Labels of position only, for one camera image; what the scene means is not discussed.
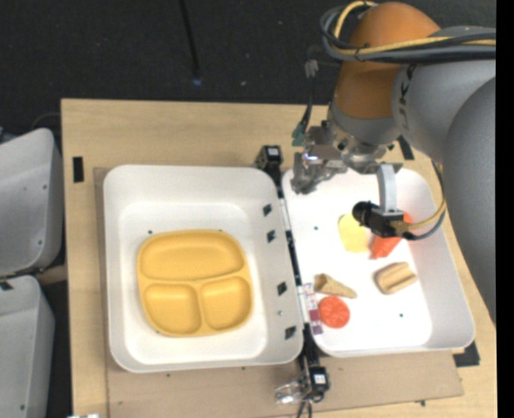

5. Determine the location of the tan toy cone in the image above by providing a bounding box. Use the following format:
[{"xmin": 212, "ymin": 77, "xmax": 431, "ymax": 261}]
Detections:
[{"xmin": 313, "ymin": 273, "xmax": 359, "ymax": 300}]

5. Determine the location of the red round toy slice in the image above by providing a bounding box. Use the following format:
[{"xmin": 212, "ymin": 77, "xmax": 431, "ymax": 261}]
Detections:
[{"xmin": 317, "ymin": 295, "xmax": 352, "ymax": 331}]

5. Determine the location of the pale yellow rounded slice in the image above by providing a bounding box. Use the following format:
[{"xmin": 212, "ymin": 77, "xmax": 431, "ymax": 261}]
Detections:
[{"xmin": 337, "ymin": 212, "xmax": 370, "ymax": 254}]

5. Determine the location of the yellow divided plate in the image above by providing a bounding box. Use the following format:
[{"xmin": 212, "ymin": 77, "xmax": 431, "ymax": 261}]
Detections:
[{"xmin": 135, "ymin": 228, "xmax": 255, "ymax": 339}]

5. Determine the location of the orange toy carrot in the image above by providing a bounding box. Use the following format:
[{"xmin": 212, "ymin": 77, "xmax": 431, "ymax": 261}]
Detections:
[{"xmin": 369, "ymin": 212, "xmax": 415, "ymax": 261}]

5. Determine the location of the beige toy bread bun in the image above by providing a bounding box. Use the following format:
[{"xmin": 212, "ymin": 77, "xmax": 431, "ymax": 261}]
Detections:
[{"xmin": 373, "ymin": 260, "xmax": 419, "ymax": 296}]

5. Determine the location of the white plastic tray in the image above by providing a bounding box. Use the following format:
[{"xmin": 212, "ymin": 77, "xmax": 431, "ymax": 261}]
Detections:
[
  {"xmin": 102, "ymin": 164, "xmax": 306, "ymax": 374},
  {"xmin": 281, "ymin": 165, "xmax": 477, "ymax": 359}
]

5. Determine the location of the thin black and white rod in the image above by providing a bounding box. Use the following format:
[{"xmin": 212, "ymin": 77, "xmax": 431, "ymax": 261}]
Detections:
[{"xmin": 275, "ymin": 175, "xmax": 326, "ymax": 367}]

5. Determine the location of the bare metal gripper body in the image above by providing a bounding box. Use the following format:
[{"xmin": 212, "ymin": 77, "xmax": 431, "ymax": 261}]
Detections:
[{"xmin": 301, "ymin": 124, "xmax": 404, "ymax": 177}]

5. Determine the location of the black cylinder on white bracket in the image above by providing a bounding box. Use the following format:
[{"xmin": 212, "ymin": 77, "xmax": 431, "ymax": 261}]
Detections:
[{"xmin": 351, "ymin": 163, "xmax": 409, "ymax": 239}]

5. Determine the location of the black block with thin wires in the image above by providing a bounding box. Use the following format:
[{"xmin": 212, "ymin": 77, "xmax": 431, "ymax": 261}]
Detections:
[
  {"xmin": 254, "ymin": 144, "xmax": 285, "ymax": 170},
  {"xmin": 306, "ymin": 365, "xmax": 332, "ymax": 394}
]

